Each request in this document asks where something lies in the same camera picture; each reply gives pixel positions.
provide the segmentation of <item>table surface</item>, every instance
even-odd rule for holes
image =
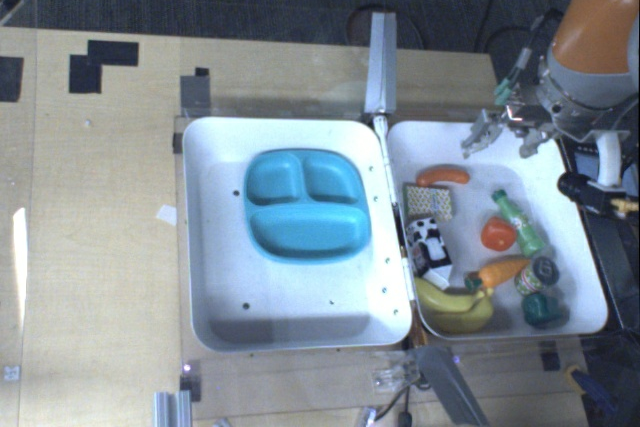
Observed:
[[[154,392],[177,391],[182,363],[179,241],[176,227],[156,217],[163,205],[176,205],[180,76],[209,68],[214,114],[354,117],[368,50],[0,31],[0,55],[25,59],[20,101],[0,103],[0,192],[8,198],[1,233],[11,236],[20,207],[29,230],[24,305],[15,248],[0,247],[2,363],[22,371],[19,381],[0,385],[0,424],[149,425]],[[69,56],[85,55],[90,39],[138,42],[139,64],[104,66],[101,94],[70,94]],[[397,118],[472,120],[490,104],[494,84],[486,55],[399,51]],[[563,364],[584,361],[577,343],[560,350]],[[537,355],[508,345],[459,352],[493,425],[522,422],[533,409],[528,425],[587,425],[579,396],[561,372],[543,372]],[[257,377],[214,358],[226,386],[216,415],[234,427],[355,425],[361,406],[390,398],[372,391],[363,358],[372,360],[370,353],[324,352],[305,360],[306,371],[265,364]],[[321,368],[332,369],[331,379],[309,370]],[[286,404],[281,395],[293,387],[307,400],[277,412],[274,404]],[[450,425],[432,391],[414,393],[412,402],[415,425]],[[318,404],[322,410],[293,412]],[[207,415],[194,424],[212,425],[215,415]],[[389,415],[381,425],[394,421]]]

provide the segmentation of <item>tomato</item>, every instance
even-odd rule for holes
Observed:
[[[484,247],[494,251],[505,251],[513,246],[517,236],[515,228],[507,221],[492,217],[482,228],[480,241]]]

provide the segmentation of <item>tin can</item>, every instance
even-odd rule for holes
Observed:
[[[516,285],[516,290],[520,294],[527,296],[549,288],[557,283],[559,278],[560,273],[553,260],[546,256],[539,256],[522,269],[513,281]]]

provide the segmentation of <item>green tube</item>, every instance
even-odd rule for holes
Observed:
[[[507,193],[500,189],[491,195],[491,199],[500,207],[502,217],[511,223],[518,233],[518,244],[522,254],[527,258],[543,249],[546,244],[529,224],[529,219],[514,203],[509,200]]]

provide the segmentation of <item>banana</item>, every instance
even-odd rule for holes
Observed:
[[[473,294],[451,294],[443,292],[426,279],[416,278],[415,282],[420,306],[430,312],[463,313],[486,295],[484,290],[477,290]]]
[[[460,335],[475,333],[487,325],[493,316],[493,289],[487,289],[487,295],[469,311],[463,313],[434,313],[430,322],[442,331]]]

